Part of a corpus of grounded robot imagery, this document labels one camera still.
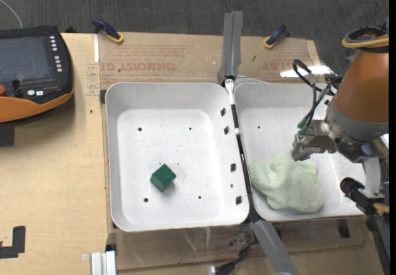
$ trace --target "light green cloth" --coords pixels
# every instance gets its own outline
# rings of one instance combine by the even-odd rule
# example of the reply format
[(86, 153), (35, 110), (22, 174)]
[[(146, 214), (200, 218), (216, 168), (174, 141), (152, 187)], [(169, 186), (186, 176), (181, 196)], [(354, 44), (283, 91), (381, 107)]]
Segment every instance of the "light green cloth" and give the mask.
[(248, 169), (251, 183), (274, 209), (290, 207), (314, 213), (323, 206), (321, 178), (311, 159), (295, 162), (290, 152), (279, 152), (271, 164), (253, 160)]

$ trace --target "yellow cable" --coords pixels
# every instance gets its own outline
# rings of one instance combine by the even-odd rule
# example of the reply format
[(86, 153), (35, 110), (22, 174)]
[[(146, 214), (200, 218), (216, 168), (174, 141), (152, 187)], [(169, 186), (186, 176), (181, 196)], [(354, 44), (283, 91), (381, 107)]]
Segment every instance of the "yellow cable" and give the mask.
[(381, 38), (377, 40), (361, 41), (359, 43), (348, 43), (345, 38), (342, 40), (342, 46), (347, 48), (360, 48), (360, 47), (372, 47), (378, 45), (384, 45), (389, 43), (389, 37)]

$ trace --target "wooden table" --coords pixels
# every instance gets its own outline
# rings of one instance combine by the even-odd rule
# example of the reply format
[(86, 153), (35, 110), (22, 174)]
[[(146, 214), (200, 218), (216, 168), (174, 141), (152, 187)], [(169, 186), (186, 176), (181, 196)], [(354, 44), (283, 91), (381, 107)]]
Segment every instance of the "wooden table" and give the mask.
[[(0, 149), (0, 242), (26, 227), (25, 253), (0, 260), (1, 275), (90, 274), (89, 253), (108, 236), (102, 108), (88, 95), (87, 67), (95, 62), (93, 34), (65, 33), (74, 60), (74, 98), (46, 118), (19, 126), (14, 147)], [(371, 233), (364, 245), (291, 254), (300, 274), (382, 274)], [(207, 263), (121, 274), (205, 274)], [(273, 274), (265, 257), (248, 258), (234, 274)]]

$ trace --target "white tray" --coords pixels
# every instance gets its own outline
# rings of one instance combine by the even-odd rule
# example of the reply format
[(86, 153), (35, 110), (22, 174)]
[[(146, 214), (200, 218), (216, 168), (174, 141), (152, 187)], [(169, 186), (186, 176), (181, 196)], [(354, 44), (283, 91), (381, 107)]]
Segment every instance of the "white tray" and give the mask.
[[(297, 124), (311, 109), (312, 89), (305, 84), (241, 84), (235, 88), (235, 102), (246, 163), (254, 159), (271, 163), (277, 152), (292, 150)], [(326, 107), (318, 106), (315, 119), (323, 119)], [(286, 221), (363, 214), (340, 189), (345, 177), (365, 181), (363, 166), (352, 164), (339, 153), (314, 154), (311, 158), (317, 162), (322, 178), (322, 209), (315, 214), (274, 210), (266, 196), (253, 188), (254, 207), (261, 218)]]
[[(247, 218), (246, 185), (224, 88), (120, 82), (106, 93), (106, 112), (111, 215), (120, 229), (236, 225)], [(163, 193), (150, 183), (161, 164), (177, 175)]]

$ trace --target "white cable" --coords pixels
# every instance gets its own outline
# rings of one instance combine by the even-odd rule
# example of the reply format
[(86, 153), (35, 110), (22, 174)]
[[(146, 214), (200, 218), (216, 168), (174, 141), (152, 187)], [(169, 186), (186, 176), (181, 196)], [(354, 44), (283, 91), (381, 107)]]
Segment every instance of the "white cable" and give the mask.
[(2, 2), (5, 6), (7, 6), (12, 13), (14, 13), (14, 15), (17, 17), (19, 24), (20, 24), (20, 28), (23, 28), (24, 26), (22, 25), (22, 21), (20, 20), (18, 14), (12, 9), (12, 7), (10, 5), (8, 5), (7, 3), (5, 3), (3, 0), (0, 0), (0, 2)]

